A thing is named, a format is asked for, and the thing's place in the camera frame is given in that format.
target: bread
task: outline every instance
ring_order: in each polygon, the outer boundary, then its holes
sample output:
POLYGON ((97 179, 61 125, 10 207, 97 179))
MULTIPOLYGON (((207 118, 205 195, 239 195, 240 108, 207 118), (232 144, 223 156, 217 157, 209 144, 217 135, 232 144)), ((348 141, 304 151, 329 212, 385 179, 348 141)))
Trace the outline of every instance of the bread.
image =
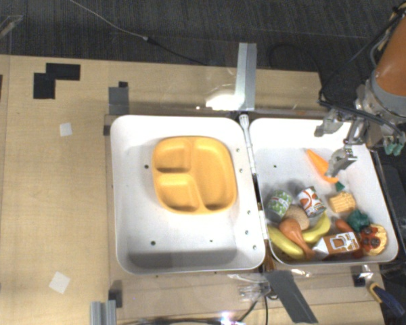
POLYGON ((348 192, 340 192, 331 197, 328 202, 335 213, 350 212, 357 206, 352 194, 349 194, 348 192))
POLYGON ((296 206, 295 204, 291 204, 289 206, 283 219, 286 219, 286 218, 295 219, 299 223, 300 229, 302 231, 304 231, 310 227, 310 219, 307 217, 307 214, 305 213, 305 211, 302 208, 300 208, 299 206, 296 206))

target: yellow banana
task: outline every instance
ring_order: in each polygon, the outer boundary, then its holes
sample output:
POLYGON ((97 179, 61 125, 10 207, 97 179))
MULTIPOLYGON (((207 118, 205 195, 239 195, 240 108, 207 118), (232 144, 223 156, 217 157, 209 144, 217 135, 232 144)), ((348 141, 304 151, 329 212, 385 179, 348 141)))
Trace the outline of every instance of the yellow banana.
POLYGON ((285 252, 285 254, 293 259, 305 259, 305 254, 302 249, 285 237, 276 227, 268 225, 268 232, 272 243, 285 252))
POLYGON ((307 243, 316 243, 321 237, 325 236, 331 228, 331 220, 323 212, 316 225, 311 229, 302 232, 302 237, 307 243))

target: wooden table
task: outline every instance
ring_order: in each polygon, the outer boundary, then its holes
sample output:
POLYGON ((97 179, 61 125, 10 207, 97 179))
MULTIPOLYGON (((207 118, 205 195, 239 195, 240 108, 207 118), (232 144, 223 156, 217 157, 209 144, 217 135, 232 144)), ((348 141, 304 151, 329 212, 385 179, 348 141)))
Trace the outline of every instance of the wooden table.
MULTIPOLYGON (((88 324, 89 304, 105 301, 115 262, 109 256, 104 115, 108 87, 129 84, 131 103, 199 105, 222 83, 234 83, 234 70, 166 64, 126 63, 0 56, 3 97, 0 104, 0 325, 88 324), (56 81, 55 100, 34 100, 33 74, 47 62, 80 64, 80 81, 56 81), (61 137, 60 124, 72 135, 61 137), (70 278, 63 294, 49 283, 56 272, 70 278)), ((317 110, 319 80, 314 73, 258 70, 257 106, 293 109, 293 115, 317 110)), ((373 280, 382 285, 378 267, 373 280)), ((309 269, 315 278, 298 285, 320 324, 383 324, 380 306, 365 288, 354 288, 349 269, 309 269)), ((187 315, 239 313, 249 303, 220 275, 194 305, 185 276, 162 282, 124 275, 135 302, 118 310, 121 320, 177 314, 179 293, 187 315)), ((271 301, 270 324, 290 324, 279 301, 271 301)), ((262 324, 263 304, 247 318, 262 324)))

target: soda can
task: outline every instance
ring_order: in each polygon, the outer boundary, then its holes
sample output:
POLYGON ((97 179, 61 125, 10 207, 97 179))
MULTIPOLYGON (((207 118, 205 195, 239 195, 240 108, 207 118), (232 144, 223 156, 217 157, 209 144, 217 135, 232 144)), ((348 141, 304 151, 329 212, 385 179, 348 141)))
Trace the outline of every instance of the soda can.
POLYGON ((315 217, 326 210, 314 187, 301 191, 298 195, 298 202, 309 218, 315 217))
POLYGON ((273 192, 271 199, 268 202, 267 208, 276 212, 282 218, 292 203, 292 195, 284 190, 276 190, 273 192))

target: dark background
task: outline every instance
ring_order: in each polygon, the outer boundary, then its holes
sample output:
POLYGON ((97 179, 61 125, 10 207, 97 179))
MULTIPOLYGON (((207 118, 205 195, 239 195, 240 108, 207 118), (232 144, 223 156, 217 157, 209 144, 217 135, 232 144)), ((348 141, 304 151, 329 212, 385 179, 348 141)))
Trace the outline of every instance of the dark background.
MULTIPOLYGON (((259 68, 315 70, 304 51, 282 47, 268 54, 272 45, 294 44, 314 57, 324 80, 384 27, 392 7, 406 0, 75 1, 121 28, 214 66, 235 66, 232 45, 242 41, 257 44, 259 68)), ((0 23, 8 15, 24 19, 0 42, 0 53, 193 64, 112 28, 67 0, 0 0, 0 23)), ((328 87, 331 98, 352 105, 355 88, 370 71, 365 53, 328 87)), ((385 165, 396 168, 406 193, 406 146, 400 157, 380 156, 385 165)), ((382 269, 386 288, 406 308, 404 261, 401 254, 382 269)), ((385 314, 387 323, 395 324, 390 313, 385 314)), ((406 315, 397 324, 406 324, 406 315)))

